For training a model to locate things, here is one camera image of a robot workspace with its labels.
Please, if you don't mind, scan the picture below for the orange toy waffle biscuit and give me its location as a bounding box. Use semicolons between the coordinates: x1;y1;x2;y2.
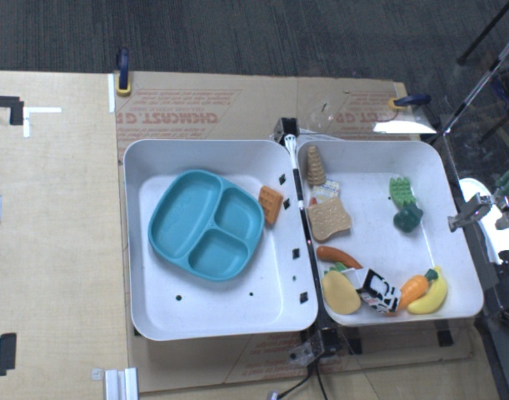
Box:
257;184;285;226

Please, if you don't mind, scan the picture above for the thin black and white rod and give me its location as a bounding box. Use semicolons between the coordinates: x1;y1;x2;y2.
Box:
284;134;323;331

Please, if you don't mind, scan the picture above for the beige toy ice cream cone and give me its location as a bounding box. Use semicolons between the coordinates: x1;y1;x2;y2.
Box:
306;144;328;187

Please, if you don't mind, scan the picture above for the white and yellow packet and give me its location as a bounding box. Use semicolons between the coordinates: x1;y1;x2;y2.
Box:
311;178;342;206

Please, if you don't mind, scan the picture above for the blue divided plate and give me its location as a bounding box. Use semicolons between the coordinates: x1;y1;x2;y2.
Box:
147;168;267;283

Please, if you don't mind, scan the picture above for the brown toy bread slice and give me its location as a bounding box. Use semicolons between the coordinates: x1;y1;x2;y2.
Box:
306;197;353;243

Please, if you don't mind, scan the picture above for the brown cardboard board red print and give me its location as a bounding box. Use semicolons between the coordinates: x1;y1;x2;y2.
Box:
113;71;475;394

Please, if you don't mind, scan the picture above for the orange-red toy sausage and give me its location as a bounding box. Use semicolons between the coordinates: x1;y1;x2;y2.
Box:
315;245;364;271

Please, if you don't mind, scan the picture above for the white plastic tray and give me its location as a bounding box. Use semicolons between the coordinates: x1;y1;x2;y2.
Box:
296;139;486;328
122;138;320;343

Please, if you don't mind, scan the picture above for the yellow oval toy food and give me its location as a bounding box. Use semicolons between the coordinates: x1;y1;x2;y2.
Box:
321;269;362;317

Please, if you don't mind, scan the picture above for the light green ridged toy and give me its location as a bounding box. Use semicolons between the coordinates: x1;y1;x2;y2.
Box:
388;176;418;208

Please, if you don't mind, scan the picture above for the dark green toy broccoli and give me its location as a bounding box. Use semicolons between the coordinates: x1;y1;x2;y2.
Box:
392;202;425;234

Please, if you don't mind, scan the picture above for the black and white carton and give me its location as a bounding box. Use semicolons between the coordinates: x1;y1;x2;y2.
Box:
345;267;402;314

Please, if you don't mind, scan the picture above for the orange toy carrot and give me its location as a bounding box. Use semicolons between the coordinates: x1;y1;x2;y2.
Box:
397;267;440;312

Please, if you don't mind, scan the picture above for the yellow banana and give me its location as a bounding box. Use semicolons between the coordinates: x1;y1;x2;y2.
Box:
407;265;449;316

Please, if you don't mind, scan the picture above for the black block with thin wires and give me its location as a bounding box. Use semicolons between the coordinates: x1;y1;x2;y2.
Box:
273;117;301;143
287;327;343;367

